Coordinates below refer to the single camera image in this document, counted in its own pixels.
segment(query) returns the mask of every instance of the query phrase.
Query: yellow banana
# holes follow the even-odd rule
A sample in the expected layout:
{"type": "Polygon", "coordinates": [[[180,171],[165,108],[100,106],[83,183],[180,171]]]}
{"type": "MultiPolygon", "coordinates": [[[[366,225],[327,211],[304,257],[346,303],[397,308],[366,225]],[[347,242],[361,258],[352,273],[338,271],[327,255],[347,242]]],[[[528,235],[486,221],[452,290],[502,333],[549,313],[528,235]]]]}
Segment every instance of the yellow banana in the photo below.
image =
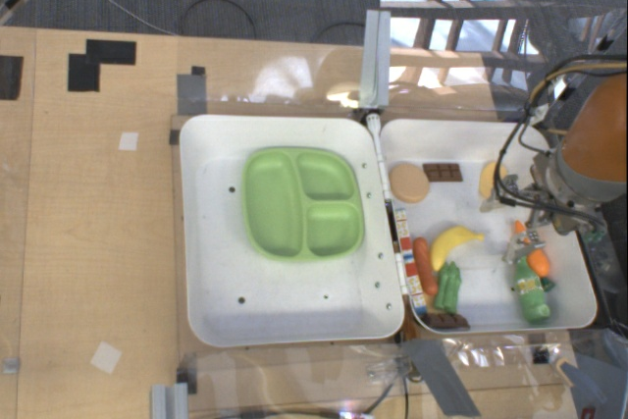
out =
{"type": "Polygon", "coordinates": [[[430,260],[432,269],[439,271],[453,248],[471,239],[484,240],[484,235],[469,231],[466,227],[455,226],[441,233],[432,243],[430,260]]]}

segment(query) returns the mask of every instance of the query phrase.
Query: hot dog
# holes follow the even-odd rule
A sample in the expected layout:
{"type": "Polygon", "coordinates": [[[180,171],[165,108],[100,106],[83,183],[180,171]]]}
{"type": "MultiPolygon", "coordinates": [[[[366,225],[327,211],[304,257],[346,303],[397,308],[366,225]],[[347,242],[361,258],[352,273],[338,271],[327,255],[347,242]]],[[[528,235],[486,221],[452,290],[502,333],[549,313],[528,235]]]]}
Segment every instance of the hot dog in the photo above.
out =
{"type": "Polygon", "coordinates": [[[432,262],[430,261],[430,246],[424,237],[417,237],[412,243],[412,254],[419,272],[421,287],[428,295],[436,295],[439,292],[439,284],[434,278],[432,262]]]}

